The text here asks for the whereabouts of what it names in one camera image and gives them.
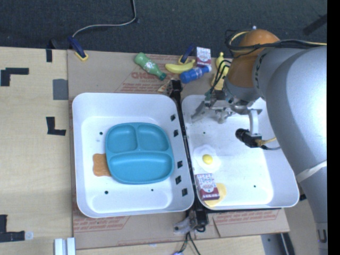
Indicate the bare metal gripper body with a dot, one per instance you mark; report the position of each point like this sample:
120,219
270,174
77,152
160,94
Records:
221,103

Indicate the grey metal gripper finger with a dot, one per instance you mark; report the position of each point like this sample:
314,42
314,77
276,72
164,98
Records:
222,117
198,112

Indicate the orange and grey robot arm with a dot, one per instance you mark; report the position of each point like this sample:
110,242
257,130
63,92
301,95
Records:
292,94

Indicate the thin black rod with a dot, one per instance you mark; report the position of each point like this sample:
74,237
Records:
186,142

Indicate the blue bottle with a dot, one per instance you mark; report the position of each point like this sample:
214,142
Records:
192,74

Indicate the pizza slice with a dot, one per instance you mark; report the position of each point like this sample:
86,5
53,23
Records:
166,88

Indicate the yellow bottle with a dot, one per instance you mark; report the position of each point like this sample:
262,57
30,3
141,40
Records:
220,60

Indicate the white fried egg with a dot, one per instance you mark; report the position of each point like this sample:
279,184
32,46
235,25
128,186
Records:
207,159

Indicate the yellow banana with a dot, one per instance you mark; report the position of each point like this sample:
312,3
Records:
180,67

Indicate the red and white carton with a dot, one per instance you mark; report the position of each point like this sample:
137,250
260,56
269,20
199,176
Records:
207,187
203,56

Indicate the white plastic tray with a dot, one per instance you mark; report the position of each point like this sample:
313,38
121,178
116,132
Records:
247,174
90,195

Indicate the green bottle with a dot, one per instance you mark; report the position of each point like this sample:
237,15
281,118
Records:
147,64

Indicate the blue divided plate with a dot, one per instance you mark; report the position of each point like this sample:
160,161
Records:
139,153

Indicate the yellow round biscuit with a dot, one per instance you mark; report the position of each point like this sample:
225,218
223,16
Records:
221,193

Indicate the brown cardboard board red print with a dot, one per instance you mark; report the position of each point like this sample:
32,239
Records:
106,73

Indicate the orange toast slice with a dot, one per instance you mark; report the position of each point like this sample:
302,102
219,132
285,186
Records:
99,165

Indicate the black cylinder on white bracket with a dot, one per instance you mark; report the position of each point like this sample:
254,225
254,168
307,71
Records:
249,137

